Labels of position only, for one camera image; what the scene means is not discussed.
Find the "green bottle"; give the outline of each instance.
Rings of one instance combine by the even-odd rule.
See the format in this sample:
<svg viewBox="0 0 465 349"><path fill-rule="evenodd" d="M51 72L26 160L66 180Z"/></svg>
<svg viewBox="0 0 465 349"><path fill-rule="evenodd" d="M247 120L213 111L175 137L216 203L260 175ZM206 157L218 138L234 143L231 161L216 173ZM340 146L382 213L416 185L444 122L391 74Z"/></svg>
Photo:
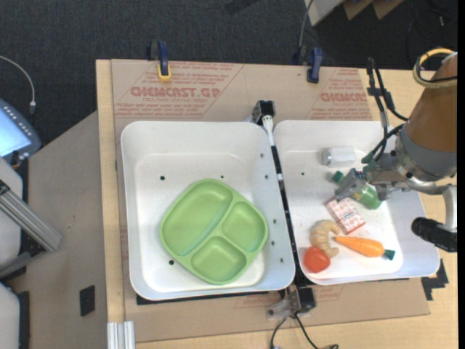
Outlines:
<svg viewBox="0 0 465 349"><path fill-rule="evenodd" d="M344 173L337 171L333 176L334 182L341 182L344 179ZM377 209L381 206L378 199L378 193L368 183L365 184L357 193L352 194L353 199L365 204L369 209Z"/></svg>

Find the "croissant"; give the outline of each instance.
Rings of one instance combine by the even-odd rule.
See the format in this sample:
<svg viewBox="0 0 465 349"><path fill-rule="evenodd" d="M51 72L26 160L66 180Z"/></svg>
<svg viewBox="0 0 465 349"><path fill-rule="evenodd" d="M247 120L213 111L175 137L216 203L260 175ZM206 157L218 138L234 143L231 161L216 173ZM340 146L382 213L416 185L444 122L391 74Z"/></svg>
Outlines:
<svg viewBox="0 0 465 349"><path fill-rule="evenodd" d="M323 220L313 226L310 232L310 243L312 246L321 249L326 256L332 258L339 253L339 248L331 247L329 244L329 232L336 235L340 233L339 226L331 220Z"/></svg>

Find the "gray floor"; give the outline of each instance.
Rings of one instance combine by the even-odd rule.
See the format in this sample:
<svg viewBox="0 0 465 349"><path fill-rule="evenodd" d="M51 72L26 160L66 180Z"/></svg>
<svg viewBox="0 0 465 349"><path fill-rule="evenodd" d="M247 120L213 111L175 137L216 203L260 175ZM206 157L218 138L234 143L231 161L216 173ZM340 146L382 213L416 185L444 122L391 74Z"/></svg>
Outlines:
<svg viewBox="0 0 465 349"><path fill-rule="evenodd" d="M171 60L291 64L304 11L304 0L0 0L0 55L33 79L34 126L48 143L95 110L96 59L144 59L162 39ZM338 7L307 23L304 44L327 66L372 56L407 69L432 47L458 49L457 17L458 0L407 0L383 20L369 7L348 21ZM28 82L4 61L0 97L27 114Z"/></svg>

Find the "orange carrot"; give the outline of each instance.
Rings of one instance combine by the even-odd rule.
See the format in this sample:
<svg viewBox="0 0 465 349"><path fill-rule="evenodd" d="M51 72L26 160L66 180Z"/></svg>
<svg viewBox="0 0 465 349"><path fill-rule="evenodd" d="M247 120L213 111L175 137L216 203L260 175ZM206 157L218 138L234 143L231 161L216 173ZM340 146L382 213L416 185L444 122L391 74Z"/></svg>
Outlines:
<svg viewBox="0 0 465 349"><path fill-rule="evenodd" d="M394 251L384 249L380 242L373 239L359 238L356 236L335 236L334 240L368 257L379 257L383 254L390 260L394 257Z"/></svg>

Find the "toy tomato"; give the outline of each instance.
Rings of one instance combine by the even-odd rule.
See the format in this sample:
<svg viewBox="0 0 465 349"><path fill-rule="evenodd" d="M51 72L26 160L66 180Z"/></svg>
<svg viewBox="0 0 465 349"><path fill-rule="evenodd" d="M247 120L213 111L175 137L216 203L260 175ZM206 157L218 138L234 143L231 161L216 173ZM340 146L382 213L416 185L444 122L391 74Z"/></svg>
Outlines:
<svg viewBox="0 0 465 349"><path fill-rule="evenodd" d="M331 261L329 257L317 247L311 246L305 252L304 265L313 273L319 273L325 270L330 264Z"/></svg>

